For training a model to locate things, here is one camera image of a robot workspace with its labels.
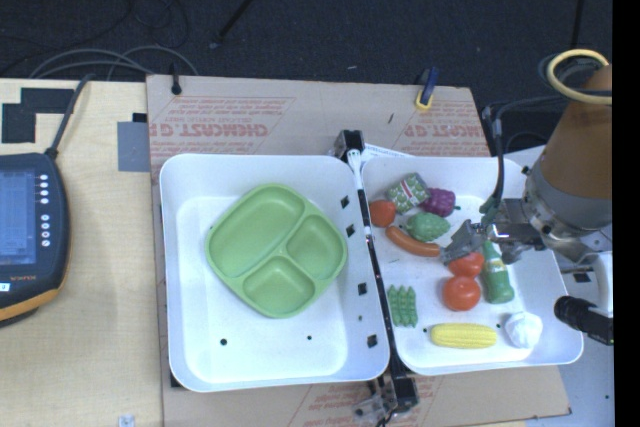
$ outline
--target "white cable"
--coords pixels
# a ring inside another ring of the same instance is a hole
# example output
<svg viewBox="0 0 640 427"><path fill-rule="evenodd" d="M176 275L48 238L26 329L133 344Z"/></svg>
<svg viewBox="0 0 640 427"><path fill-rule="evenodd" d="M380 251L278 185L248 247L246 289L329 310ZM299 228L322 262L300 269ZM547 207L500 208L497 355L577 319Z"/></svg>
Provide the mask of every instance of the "white cable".
<svg viewBox="0 0 640 427"><path fill-rule="evenodd" d="M585 50L585 49L575 49L575 50L567 50L566 52L562 52L555 56L547 65L547 80L549 84L562 93L564 96L571 98L572 100L578 100L584 103L595 103L599 105L611 105L611 97L610 96L595 96L586 93L581 93L579 91L575 91L570 87L565 86L555 75L556 66L566 59L570 57L591 57L598 61L602 66L607 66L609 61L598 52L594 52L593 50Z"/></svg>

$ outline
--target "black floor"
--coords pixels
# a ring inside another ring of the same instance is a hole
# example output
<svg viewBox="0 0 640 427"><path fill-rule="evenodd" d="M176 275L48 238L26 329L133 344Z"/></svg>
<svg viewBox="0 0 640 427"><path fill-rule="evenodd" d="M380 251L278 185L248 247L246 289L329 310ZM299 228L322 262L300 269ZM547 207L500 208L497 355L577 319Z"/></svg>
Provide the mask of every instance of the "black floor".
<svg viewBox="0 0 640 427"><path fill-rule="evenodd" d="M2 0L0 76L142 81L173 64L181 74L411 84L436 66L439 84L469 87L481 110L552 93L538 70L550 55L578 47L613 58L613 0L253 0L238 13L243 1ZM544 141L560 112L505 117L511 149Z"/></svg>

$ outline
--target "toy hot dog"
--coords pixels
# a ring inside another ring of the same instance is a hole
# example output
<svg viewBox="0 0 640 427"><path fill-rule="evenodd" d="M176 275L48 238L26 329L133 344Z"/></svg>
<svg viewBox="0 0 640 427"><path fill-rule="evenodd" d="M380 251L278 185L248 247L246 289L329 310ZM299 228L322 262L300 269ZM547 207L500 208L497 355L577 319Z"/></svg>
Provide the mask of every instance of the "toy hot dog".
<svg viewBox="0 0 640 427"><path fill-rule="evenodd" d="M440 256L440 246L433 242L420 242L410 235L407 235L397 226L389 226L385 230L385 235L391 242L401 247L405 251L417 256Z"/></svg>

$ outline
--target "white tray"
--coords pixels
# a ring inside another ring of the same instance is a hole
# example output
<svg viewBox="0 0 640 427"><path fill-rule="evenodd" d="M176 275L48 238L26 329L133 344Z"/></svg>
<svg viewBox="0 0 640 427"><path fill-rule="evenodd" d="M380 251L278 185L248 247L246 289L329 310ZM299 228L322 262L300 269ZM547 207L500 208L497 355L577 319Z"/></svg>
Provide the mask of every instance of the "white tray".
<svg viewBox="0 0 640 427"><path fill-rule="evenodd" d="M505 160L504 197L518 198L524 190L525 176L521 167ZM495 158L480 157L376 157L363 167L363 182L369 201L384 198L384 192L411 173L419 173L429 187L449 189L456 193L460 210L447 217L452 228L435 242L446 246L451 235L465 219L479 222L479 207L492 194L498 164ZM415 208L398 216L402 222ZM404 285L416 292L418 325L394 327L398 354L411 370L423 375L440 375L475 370L512 368L534 365L566 364L582 354L582 334L557 320L553 306L567 294L556 259L551 251L527 251L522 259L508 266L509 278L516 291L513 301L492 305L481 299L468 312L454 312L443 305L441 288L451 272L434 258L419 257L399 249L373 227L374 245L385 289ZM518 311L540 316L543 332L532 349L514 346L504 329L508 317ZM498 332L496 345L486 349L454 349L439 347L430 341L429 329L441 322L476 322Z"/></svg>
<svg viewBox="0 0 640 427"><path fill-rule="evenodd" d="M270 182L294 188L320 208L345 233L349 252L336 280L287 319L265 317L244 303L215 275L204 252L216 219L245 193ZM384 372L389 342L353 173L344 162L327 156L182 154L162 167L160 193L169 362L184 387L210 392L364 381Z"/></svg>

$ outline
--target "cardboard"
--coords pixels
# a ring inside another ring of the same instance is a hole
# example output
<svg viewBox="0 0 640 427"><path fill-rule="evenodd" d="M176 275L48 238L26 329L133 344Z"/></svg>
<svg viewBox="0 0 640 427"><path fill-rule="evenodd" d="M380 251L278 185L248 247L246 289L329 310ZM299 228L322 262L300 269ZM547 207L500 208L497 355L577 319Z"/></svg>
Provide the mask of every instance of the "cardboard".
<svg viewBox="0 0 640 427"><path fill-rule="evenodd" d="M220 77L147 78L161 377L165 424L356 426L352 407L366 383L322 384L199 394L172 386L167 358L166 289L158 173L179 153L328 154L341 130L369 144L416 156L489 156L467 88L438 86L432 107L415 107L419 86ZM420 403L394 418L402 427L479 425L568 414L555 366L449 376L415 376Z"/></svg>

